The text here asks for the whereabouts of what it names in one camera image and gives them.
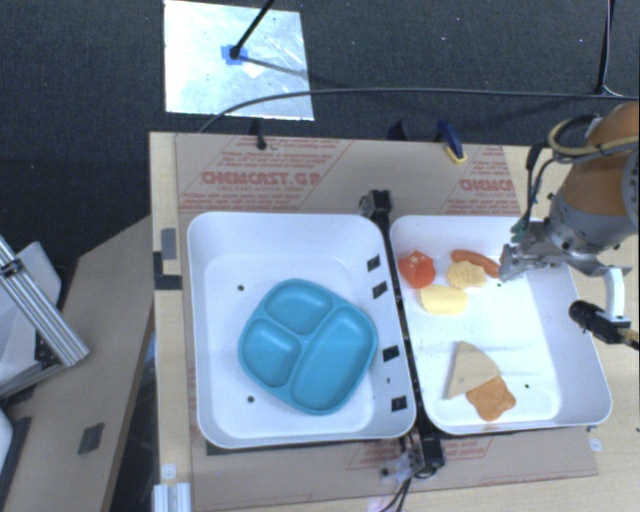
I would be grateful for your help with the white plastic tray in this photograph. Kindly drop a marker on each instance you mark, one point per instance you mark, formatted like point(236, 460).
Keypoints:
point(530, 340)
point(225, 350)

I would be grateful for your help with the black cylinder on white bracket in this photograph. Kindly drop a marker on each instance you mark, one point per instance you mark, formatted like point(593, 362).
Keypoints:
point(612, 300)

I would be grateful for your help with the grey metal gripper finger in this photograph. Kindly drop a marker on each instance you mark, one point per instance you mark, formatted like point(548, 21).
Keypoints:
point(525, 269)
point(506, 264)

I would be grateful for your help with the yellow oval toy bread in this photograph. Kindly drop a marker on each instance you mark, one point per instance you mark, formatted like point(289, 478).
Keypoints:
point(444, 300)

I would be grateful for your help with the yellow ridged toy biscuit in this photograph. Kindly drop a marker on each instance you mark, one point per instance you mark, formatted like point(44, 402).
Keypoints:
point(465, 276)

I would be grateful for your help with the blue divided plate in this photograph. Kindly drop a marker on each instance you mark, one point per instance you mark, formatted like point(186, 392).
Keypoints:
point(307, 345)

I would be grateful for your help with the orange toy sausage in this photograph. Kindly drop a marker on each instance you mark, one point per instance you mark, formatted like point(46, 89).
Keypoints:
point(475, 260)

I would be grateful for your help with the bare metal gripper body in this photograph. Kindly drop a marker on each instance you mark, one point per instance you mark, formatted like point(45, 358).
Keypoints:
point(545, 247)

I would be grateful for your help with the thin black rod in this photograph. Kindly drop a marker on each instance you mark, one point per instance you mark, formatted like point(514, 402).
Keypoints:
point(403, 320)

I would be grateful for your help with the brown cardboard board red print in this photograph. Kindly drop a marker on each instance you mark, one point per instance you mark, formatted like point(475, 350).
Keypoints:
point(310, 175)

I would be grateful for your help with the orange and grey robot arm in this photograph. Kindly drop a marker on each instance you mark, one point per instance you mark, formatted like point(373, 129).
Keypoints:
point(595, 185)

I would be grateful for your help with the red toy tomato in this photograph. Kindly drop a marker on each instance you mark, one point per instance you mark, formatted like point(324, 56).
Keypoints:
point(417, 270)

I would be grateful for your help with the orange toy biscuit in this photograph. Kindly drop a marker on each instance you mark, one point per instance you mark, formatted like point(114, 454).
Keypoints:
point(492, 400)

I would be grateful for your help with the beige toy pizza slice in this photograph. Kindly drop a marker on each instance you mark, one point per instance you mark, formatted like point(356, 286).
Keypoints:
point(467, 372)

